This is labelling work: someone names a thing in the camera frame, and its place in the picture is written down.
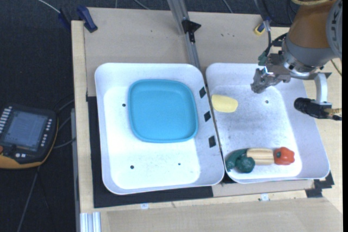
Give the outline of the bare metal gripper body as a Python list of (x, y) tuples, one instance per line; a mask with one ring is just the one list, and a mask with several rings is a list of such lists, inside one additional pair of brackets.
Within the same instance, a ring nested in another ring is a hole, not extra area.
[(283, 54), (269, 54), (265, 62), (265, 74), (278, 75), (280, 82), (284, 83), (290, 82), (291, 78), (314, 80), (318, 76), (325, 77), (325, 72), (318, 72), (316, 68), (311, 69), (293, 57), (290, 57), (290, 61), (286, 58)]

